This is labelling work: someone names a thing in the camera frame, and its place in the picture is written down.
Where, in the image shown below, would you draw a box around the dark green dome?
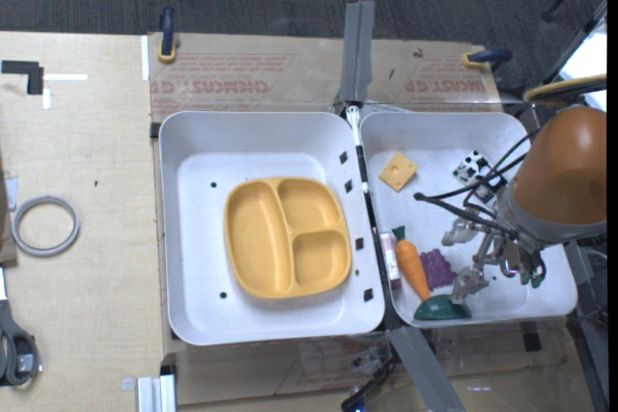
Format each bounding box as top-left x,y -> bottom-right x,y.
412,293 -> 473,322

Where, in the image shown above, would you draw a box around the brown cardboard board red print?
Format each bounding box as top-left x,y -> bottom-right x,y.
146,32 -> 580,407

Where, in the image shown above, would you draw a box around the white plastic tray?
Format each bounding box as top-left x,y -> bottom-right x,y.
157,110 -> 386,347
359,110 -> 579,329

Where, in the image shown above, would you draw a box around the yellow cheese slice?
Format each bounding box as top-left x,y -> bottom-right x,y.
378,151 -> 419,194

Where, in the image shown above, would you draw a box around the yellow divided plate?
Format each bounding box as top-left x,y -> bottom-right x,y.
223,176 -> 352,300

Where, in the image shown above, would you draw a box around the orange carrot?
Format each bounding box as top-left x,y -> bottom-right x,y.
390,226 -> 432,303

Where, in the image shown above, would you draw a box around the purple grapes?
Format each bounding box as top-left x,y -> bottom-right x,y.
418,248 -> 458,293

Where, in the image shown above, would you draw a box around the black and white carton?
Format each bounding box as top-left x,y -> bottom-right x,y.
452,149 -> 508,205

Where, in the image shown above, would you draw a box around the pink and white packet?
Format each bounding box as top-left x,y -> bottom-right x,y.
379,231 -> 404,290

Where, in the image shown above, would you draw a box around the grey ring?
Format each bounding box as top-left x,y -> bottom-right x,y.
12,194 -> 81,258

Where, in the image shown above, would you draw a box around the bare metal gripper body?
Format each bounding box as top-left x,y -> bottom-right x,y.
474,225 -> 538,279

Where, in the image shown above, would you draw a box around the grey scissors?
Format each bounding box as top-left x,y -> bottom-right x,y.
0,298 -> 42,387

